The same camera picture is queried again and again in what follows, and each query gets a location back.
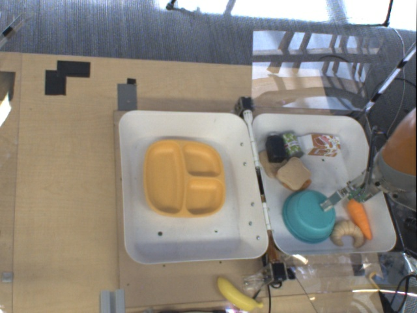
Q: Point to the green and white can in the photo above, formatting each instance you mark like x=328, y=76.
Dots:
x=292, y=143

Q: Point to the thin black and white rod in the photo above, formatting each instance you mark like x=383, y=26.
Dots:
x=252, y=142

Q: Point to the tan flat biscuit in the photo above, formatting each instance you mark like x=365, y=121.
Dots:
x=267, y=166

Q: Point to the white plastic tray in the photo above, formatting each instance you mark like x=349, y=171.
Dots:
x=195, y=240
x=329, y=174

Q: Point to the teal bowl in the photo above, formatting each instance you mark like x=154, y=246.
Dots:
x=303, y=220

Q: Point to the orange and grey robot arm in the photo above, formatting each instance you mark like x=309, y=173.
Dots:
x=402, y=148

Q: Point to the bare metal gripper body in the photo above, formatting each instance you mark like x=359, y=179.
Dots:
x=366, y=186

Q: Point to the yellow banana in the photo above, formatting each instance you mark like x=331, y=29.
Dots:
x=234, y=294

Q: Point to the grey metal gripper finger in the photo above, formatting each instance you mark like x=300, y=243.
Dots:
x=333, y=199

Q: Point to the tan bread slice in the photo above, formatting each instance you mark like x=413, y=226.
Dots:
x=293, y=173

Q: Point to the beige croissant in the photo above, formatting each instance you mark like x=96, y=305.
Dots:
x=347, y=229

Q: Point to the orange divided plate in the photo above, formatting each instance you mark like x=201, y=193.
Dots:
x=166, y=178

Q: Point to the orange carrot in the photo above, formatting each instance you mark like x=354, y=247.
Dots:
x=360, y=217

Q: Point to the white and orange carton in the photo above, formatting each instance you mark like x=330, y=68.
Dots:
x=324, y=145

